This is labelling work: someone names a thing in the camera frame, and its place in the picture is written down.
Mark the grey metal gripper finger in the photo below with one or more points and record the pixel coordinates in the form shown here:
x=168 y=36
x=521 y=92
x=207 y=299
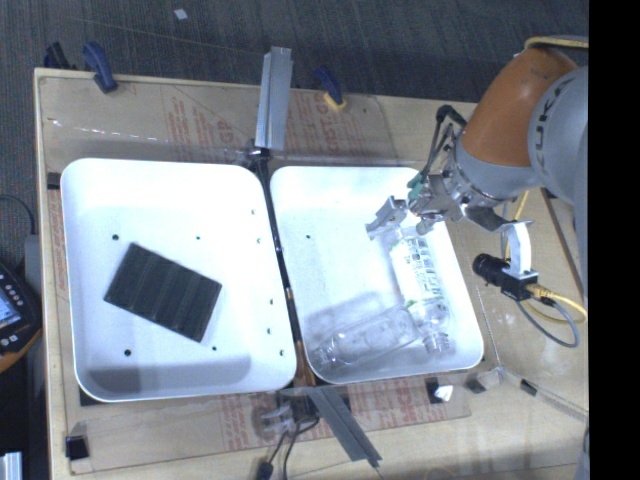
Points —
x=389 y=215
x=428 y=225

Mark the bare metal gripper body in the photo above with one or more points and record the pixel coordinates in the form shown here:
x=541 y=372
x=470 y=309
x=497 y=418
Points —
x=439 y=195

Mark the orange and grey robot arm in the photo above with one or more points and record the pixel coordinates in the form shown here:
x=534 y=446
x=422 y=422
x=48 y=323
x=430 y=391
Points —
x=505 y=113

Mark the clear plastic bottle with label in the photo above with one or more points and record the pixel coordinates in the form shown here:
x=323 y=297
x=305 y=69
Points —
x=417 y=273

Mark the white plastic tray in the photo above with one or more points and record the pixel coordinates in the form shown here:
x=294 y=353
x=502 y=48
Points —
x=165 y=198
x=335 y=268

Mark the black ribbed rectangular pad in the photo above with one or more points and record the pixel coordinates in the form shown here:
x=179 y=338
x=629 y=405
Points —
x=162 y=292

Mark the brown cardboard board red print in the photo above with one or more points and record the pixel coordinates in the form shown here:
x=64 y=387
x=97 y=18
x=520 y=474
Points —
x=165 y=433

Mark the black cylinder on white bracket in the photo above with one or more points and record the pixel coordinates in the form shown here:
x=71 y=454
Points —
x=520 y=280

